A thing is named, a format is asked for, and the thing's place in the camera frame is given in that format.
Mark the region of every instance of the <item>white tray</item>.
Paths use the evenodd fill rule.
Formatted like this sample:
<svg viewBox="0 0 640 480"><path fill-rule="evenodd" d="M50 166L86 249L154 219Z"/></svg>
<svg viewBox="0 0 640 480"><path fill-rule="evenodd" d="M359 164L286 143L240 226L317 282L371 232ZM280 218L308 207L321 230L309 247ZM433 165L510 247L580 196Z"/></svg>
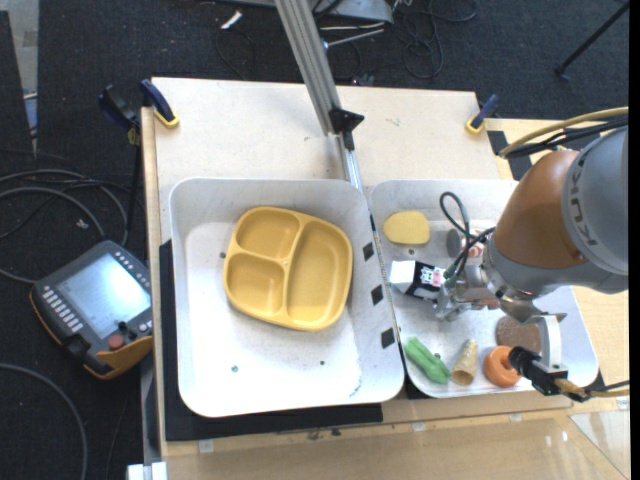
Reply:
<svg viewBox="0 0 640 480"><path fill-rule="evenodd" d="M353 278L344 313L318 332L263 322L229 305L224 253L236 222L277 206L332 222L349 237ZM391 305L364 196L342 180L194 178L169 196L176 293L178 385L205 417L377 403L404 382Z"/></svg>
<svg viewBox="0 0 640 480"><path fill-rule="evenodd" d="M516 184L507 180L394 180L377 185L371 193L371 208L387 272L390 272L392 261L417 260L443 268L451 264L453 259L446 249L446 236L453 226L440 209L439 198L443 192L453 192L462 200L472 228L486 229L496 224ZM453 201L447 199L446 207L452 217L460 218ZM390 215L402 210L421 211L429 220L431 238L426 245L400 246L386 239L382 224ZM484 356L496 346L496 324L505 316L500 309L469 310L457 320L447 322L436 318L430 303L393 287L391 294L400 341L417 336L433 353L439 353L450 368L467 338L478 341L478 370L469 386L460 386L451 380L447 384L432 382L416 365L407 361L408 375L420 391L435 398L447 398L533 390L526 378L512 388L498 388L482 373ZM598 374L598 363L573 290L560 288L536 300L535 304L549 313L567 314L560 323L562 362L569 369L571 381L579 386L591 384Z"/></svg>

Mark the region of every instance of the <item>black bracket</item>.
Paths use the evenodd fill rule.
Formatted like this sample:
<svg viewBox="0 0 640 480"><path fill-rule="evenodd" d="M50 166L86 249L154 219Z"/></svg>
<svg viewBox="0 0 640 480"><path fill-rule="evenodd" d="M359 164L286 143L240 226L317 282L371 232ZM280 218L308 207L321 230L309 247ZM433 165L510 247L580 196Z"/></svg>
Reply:
<svg viewBox="0 0 640 480"><path fill-rule="evenodd" d="M344 147L349 151L353 151L356 146L351 132L364 121L364 116L341 108L333 108L329 111L329 119L331 119L334 131L342 133Z"/></svg>

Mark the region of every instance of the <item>black floor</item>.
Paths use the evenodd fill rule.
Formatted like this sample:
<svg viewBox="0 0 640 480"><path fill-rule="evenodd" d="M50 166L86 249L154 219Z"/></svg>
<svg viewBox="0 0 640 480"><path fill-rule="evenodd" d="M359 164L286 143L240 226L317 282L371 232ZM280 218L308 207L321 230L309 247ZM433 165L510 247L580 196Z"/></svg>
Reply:
<svg viewBox="0 0 640 480"><path fill-rule="evenodd" d="M629 11L567 67L568 79L554 73L625 1L414 0L396 14L394 27L330 51L333 72L339 84L355 79L474 91L480 102L497 94L498 115L507 118L567 119L627 106ZM127 204L135 151L99 109L107 85L137 108L138 82L156 75L300 82L275 10L242 7L232 32L219 34L238 7L199 0L40 0L37 161L15 152L28 151L31 136L9 23L0 13L0 101L8 110L0 114L0 178L35 168L72 170L122 186L113 190ZM345 23L354 22L319 22ZM352 33L323 34L331 42ZM78 197L95 206L110 238L121 237L112 202L92 189L78 190ZM35 198L0 200L0 233L34 204ZM81 218L63 203L40 212L0 240L0 269L37 278L65 264L98 239L77 225ZM128 247L141 258L143 226L136 205ZM88 436L87 478L105 478L107 469L109 478L124 478L128 464L143 460L137 369L102 382L75 368L36 320L28 291L27 283L0 276L0 361L46 376L73 401ZM0 370L0 386L0 478L78 478L81 441L62 398L12 371Z"/></svg>

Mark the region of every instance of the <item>yellow sponge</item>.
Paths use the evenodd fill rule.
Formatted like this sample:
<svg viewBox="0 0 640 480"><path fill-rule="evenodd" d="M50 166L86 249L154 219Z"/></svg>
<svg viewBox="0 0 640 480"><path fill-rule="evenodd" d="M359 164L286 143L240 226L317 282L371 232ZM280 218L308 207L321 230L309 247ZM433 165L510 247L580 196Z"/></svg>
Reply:
<svg viewBox="0 0 640 480"><path fill-rule="evenodd" d="M429 241L429 221L416 210L397 212L382 225L382 231L395 244L423 245Z"/></svg>

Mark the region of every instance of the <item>green toy vegetable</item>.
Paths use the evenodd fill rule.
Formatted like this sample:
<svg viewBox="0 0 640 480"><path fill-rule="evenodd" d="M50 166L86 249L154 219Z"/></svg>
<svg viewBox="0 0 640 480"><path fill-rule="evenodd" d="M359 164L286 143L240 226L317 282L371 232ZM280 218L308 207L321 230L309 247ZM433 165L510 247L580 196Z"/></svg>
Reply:
<svg viewBox="0 0 640 480"><path fill-rule="evenodd" d="M425 375L433 382L446 384L451 372L444 362L434 356L431 351L415 336L410 338L402 347L411 361L417 364Z"/></svg>

